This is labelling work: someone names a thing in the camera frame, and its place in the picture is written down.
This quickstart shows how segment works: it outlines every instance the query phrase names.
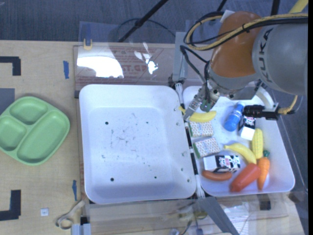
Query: orange toy carrot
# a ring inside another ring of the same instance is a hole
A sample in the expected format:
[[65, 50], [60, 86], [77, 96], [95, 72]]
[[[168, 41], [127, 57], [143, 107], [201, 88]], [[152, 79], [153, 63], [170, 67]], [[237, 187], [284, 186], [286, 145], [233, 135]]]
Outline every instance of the orange toy carrot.
[[263, 157], [259, 159], [258, 166], [261, 169], [261, 175], [257, 180], [258, 183], [258, 189], [262, 190], [264, 186], [265, 179], [268, 175], [268, 170], [270, 166], [270, 161], [268, 159], [269, 151], [264, 150], [263, 151]]

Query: toy sausage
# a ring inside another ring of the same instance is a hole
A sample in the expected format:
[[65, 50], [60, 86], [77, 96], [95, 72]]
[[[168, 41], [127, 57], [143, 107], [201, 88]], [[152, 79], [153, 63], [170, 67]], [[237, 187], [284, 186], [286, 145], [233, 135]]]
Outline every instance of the toy sausage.
[[211, 179], [211, 180], [215, 180], [215, 181], [226, 181], [228, 179], [230, 179], [232, 177], [232, 173], [230, 171], [228, 172], [212, 172], [209, 170], [203, 170], [202, 171], [202, 176], [207, 178], [207, 179]]

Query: gray floor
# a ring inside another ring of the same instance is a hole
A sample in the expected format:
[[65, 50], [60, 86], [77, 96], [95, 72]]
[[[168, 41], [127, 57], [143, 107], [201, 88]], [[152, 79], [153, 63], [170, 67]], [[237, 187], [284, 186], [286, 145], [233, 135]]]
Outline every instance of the gray floor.
[[[77, 41], [82, 22], [123, 24], [143, 17], [160, 0], [0, 0], [0, 39], [36, 41]], [[151, 18], [174, 31], [185, 31], [208, 12], [215, 11], [222, 0], [169, 0]], [[278, 14], [288, 13], [298, 0], [280, 0]], [[223, 10], [246, 10], [260, 16], [271, 14], [273, 0], [228, 0]], [[123, 25], [122, 32], [134, 21]], [[145, 25], [156, 23], [150, 21]], [[174, 42], [170, 34], [158, 39]], [[289, 106], [293, 96], [271, 92], [282, 107]], [[308, 234], [308, 110], [307, 98], [298, 100], [294, 115], [280, 118], [287, 152], [296, 176], [295, 194], [298, 210]]]

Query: green plastic plate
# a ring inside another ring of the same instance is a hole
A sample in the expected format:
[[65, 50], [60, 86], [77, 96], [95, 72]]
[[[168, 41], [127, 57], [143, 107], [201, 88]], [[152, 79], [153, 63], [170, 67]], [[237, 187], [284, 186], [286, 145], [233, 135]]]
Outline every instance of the green plastic plate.
[[69, 132], [67, 116], [33, 97], [17, 99], [0, 115], [0, 150], [26, 165], [40, 165], [60, 147]]

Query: yellow toy banana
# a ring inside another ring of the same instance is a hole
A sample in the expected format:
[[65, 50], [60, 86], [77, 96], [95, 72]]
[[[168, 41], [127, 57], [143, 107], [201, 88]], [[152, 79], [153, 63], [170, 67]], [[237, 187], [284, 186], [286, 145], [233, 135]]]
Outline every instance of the yellow toy banana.
[[247, 160], [248, 163], [256, 164], [255, 155], [248, 147], [246, 147], [242, 143], [233, 143], [231, 145], [224, 145], [224, 149], [236, 151], [239, 154], [241, 154]]
[[[186, 112], [185, 109], [183, 109], [181, 106], [179, 107], [179, 109], [182, 111], [183, 114], [185, 114], [185, 112]], [[209, 111], [206, 113], [194, 112], [190, 116], [189, 121], [198, 122], [198, 123], [205, 123], [205, 122], [211, 121], [213, 118], [215, 118], [215, 116], [216, 116], [216, 111]]]

